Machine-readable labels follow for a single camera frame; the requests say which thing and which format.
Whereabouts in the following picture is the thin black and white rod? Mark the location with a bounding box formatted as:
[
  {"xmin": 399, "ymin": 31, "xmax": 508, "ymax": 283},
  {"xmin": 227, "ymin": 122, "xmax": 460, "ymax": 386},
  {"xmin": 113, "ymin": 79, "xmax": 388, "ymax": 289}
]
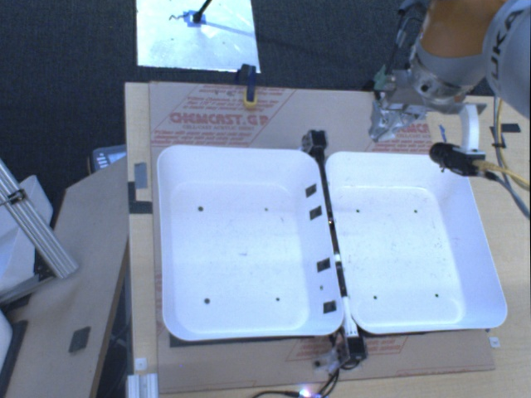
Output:
[{"xmin": 316, "ymin": 147, "xmax": 358, "ymax": 340}]

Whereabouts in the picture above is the white plastic tray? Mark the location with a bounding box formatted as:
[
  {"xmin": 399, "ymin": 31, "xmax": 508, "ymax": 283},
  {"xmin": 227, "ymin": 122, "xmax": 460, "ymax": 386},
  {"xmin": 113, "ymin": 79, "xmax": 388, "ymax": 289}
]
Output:
[
  {"xmin": 156, "ymin": 143, "xmax": 347, "ymax": 342},
  {"xmin": 325, "ymin": 150, "xmax": 509, "ymax": 336}
]

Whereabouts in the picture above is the black cylinder on white bracket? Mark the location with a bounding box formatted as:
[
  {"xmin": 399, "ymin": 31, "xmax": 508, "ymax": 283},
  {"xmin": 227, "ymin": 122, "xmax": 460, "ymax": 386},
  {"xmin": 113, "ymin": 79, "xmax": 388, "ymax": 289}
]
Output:
[{"xmin": 429, "ymin": 102, "xmax": 487, "ymax": 177}]

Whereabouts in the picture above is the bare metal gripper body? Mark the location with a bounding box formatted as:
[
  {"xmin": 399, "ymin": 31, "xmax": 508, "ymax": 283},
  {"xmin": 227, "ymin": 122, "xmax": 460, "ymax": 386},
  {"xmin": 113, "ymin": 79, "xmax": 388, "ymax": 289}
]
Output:
[{"xmin": 380, "ymin": 68, "xmax": 470, "ymax": 112}]

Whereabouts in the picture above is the brown cardboard board red print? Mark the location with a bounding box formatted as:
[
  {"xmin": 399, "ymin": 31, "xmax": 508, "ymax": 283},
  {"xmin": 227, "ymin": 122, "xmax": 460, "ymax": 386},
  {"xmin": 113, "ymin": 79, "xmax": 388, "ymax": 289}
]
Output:
[{"xmin": 148, "ymin": 81, "xmax": 497, "ymax": 394}]

